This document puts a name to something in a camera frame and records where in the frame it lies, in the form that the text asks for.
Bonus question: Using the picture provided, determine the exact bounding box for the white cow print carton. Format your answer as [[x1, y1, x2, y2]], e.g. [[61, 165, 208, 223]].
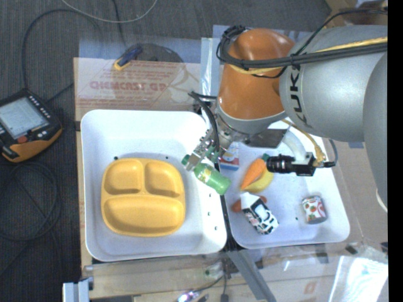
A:
[[240, 192, 280, 235]]

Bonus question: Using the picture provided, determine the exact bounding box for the black cylinder on white bracket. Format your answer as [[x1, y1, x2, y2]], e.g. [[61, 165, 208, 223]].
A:
[[266, 127, 317, 177]]

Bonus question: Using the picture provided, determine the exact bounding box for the small blue and red carton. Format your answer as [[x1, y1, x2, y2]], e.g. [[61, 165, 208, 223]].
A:
[[219, 142, 240, 172]]

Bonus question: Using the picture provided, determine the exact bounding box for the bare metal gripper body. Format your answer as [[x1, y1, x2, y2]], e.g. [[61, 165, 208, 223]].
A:
[[194, 118, 236, 160]]

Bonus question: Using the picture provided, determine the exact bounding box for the strawberry print can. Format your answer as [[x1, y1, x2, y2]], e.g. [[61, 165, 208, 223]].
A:
[[301, 195, 327, 225]]

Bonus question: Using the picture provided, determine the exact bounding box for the red brown sausage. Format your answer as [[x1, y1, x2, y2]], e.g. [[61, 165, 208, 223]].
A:
[[231, 195, 268, 214]]

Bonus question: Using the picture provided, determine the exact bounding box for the yellow banana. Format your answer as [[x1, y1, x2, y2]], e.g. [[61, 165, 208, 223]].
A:
[[243, 168, 275, 194]]

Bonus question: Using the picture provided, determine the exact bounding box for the yellow divided plate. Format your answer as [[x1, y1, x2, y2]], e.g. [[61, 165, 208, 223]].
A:
[[100, 157, 186, 238]]

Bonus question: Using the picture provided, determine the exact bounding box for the green plastic bottle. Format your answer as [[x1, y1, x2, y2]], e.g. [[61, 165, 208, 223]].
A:
[[181, 154, 232, 196]]

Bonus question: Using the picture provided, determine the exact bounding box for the white plastic tray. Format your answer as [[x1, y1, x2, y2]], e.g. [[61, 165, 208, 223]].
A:
[[80, 109, 228, 262], [219, 118, 351, 250]]

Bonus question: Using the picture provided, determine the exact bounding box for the brown cardboard board red print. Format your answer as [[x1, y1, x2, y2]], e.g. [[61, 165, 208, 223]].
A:
[[72, 57, 366, 299]]

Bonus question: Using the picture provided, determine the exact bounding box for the orange carrot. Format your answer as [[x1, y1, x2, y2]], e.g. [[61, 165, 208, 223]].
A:
[[239, 153, 271, 191]]

